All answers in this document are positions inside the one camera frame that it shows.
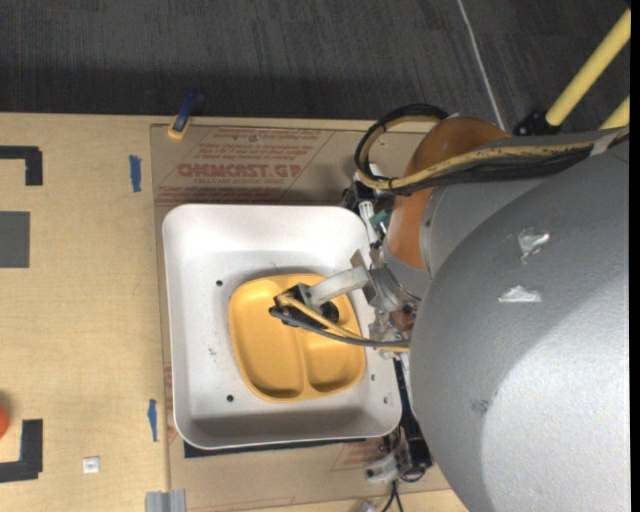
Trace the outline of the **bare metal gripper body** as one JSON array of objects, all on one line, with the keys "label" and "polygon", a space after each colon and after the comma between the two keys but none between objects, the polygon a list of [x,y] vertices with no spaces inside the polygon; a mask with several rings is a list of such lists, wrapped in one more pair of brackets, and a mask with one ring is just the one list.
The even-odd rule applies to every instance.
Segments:
[{"label": "bare metal gripper body", "polygon": [[374,295],[368,304],[374,309],[371,333],[411,333],[421,300],[401,285],[386,267],[370,271]]}]

